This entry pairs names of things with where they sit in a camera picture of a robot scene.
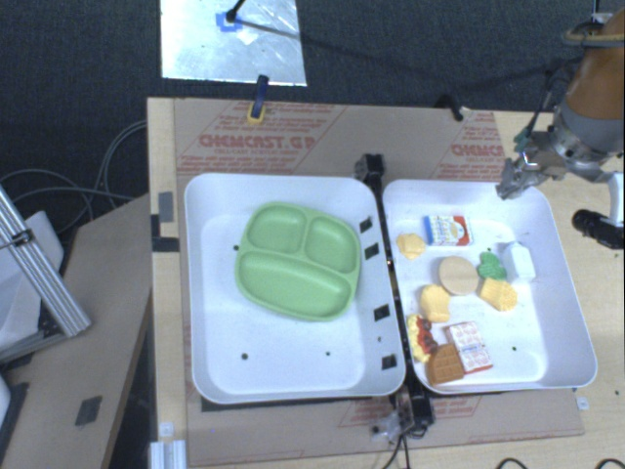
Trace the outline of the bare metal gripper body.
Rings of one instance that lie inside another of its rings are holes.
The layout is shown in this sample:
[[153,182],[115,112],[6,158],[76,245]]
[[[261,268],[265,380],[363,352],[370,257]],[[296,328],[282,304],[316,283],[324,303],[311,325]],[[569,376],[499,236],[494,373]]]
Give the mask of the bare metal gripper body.
[[519,151],[518,171],[527,180],[561,180],[566,173],[604,180],[605,154],[564,132],[533,132]]

